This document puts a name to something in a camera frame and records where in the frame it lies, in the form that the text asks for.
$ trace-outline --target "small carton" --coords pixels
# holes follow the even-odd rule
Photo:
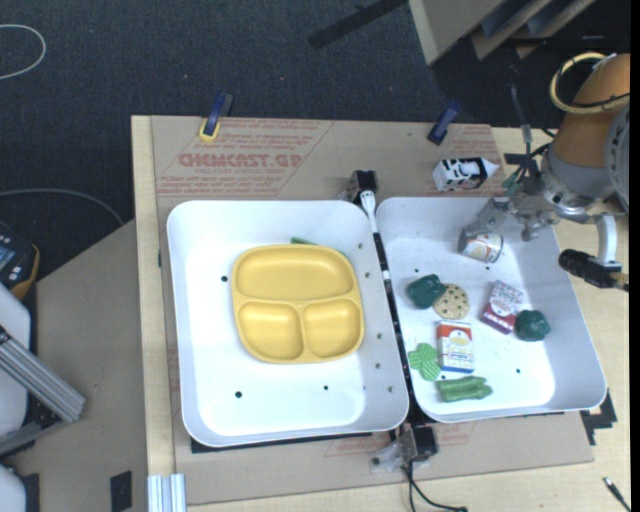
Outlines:
[[[443,371],[471,373],[475,369],[471,325],[465,322],[439,322],[438,364]]]
[[[489,303],[482,310],[480,321],[503,334],[513,331],[524,293],[516,288],[496,281],[489,296]]]

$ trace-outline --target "yellow plate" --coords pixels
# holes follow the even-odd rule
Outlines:
[[[269,245],[241,254],[231,278],[240,339],[271,363],[331,361],[362,343],[364,316],[349,260],[321,245]]]

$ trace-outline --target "blue and yellow clamp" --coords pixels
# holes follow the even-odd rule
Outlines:
[[[211,107],[209,117],[202,121],[202,125],[200,126],[200,131],[198,133],[202,142],[211,144],[216,140],[216,137],[220,132],[220,118],[229,113],[232,102],[233,95],[220,90],[216,92],[216,97],[213,100],[213,106]]]

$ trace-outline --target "cookie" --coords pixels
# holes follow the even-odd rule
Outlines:
[[[446,320],[460,320],[469,312],[467,292],[455,284],[445,283],[445,292],[433,303],[433,309]]]

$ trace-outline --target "white wire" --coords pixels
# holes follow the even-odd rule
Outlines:
[[[3,29],[3,28],[4,29],[17,28],[17,29],[28,30],[29,32],[34,33],[36,36],[38,36],[38,39],[40,39],[40,43],[42,44],[42,53],[40,54],[40,57],[38,57],[38,59],[30,66],[27,66],[26,68],[21,69],[19,71],[16,71],[15,73],[9,73],[8,75],[0,75],[0,80],[5,80],[7,78],[12,78],[12,77],[16,77],[16,76],[20,76],[20,75],[24,75],[25,73],[28,73],[29,71],[31,71],[33,68],[35,68],[38,64],[42,62],[42,59],[44,59],[44,55],[47,53],[47,43],[45,42],[44,37],[42,37],[42,34],[38,32],[35,28],[31,28],[26,25],[0,25],[0,29]]]

